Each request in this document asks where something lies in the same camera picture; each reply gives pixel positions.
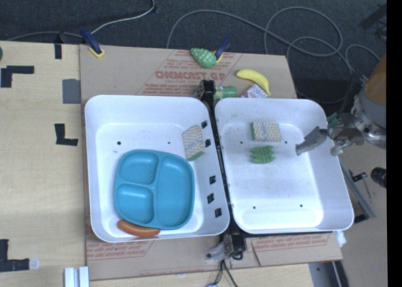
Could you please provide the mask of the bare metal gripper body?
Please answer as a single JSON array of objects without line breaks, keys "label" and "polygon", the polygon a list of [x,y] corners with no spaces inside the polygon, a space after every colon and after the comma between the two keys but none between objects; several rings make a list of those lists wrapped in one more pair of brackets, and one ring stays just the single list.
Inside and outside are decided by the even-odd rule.
[{"label": "bare metal gripper body", "polygon": [[370,116],[362,103],[354,103],[349,113],[333,113],[327,118],[327,126],[337,149],[365,143],[386,149],[384,116]]}]

